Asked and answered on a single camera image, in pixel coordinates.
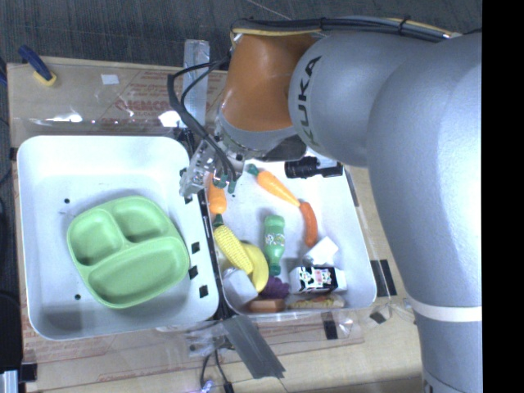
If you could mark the purple grapes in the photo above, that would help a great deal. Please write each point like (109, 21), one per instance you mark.
(275, 288)

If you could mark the long orange carrot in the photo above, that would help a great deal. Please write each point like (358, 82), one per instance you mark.
(276, 186)

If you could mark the pizza slice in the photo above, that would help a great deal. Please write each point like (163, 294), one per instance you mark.
(317, 302)

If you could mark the yellow corn cob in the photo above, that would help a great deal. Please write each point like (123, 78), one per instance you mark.
(233, 246)

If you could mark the short orange carrot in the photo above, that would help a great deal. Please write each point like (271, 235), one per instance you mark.
(217, 201)

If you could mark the brown biscuit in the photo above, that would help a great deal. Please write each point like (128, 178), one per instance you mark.
(267, 305)

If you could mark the yellow banana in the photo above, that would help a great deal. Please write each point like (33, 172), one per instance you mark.
(258, 266)

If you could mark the cow print milk carton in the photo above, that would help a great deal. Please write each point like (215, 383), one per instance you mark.
(317, 278)

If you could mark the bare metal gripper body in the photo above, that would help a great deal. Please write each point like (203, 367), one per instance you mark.
(229, 147)

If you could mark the orange sausage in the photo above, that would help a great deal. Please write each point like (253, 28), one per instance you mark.
(310, 223)

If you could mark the white rounded block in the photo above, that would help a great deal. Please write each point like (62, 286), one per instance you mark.
(239, 287)

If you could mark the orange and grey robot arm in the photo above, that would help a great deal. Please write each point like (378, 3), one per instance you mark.
(409, 158)

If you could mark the black cylinder on white bracket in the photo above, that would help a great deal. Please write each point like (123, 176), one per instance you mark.
(303, 168)

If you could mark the white plastic tray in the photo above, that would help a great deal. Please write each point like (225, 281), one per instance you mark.
(344, 219)
(49, 260)

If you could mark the green divided plate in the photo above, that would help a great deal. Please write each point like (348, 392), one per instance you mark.
(131, 260)

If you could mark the green plastic bottle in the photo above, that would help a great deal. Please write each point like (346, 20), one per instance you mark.
(274, 240)

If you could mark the white cube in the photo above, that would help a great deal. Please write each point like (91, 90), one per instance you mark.
(323, 252)

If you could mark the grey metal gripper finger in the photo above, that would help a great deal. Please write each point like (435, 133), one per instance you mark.
(191, 183)

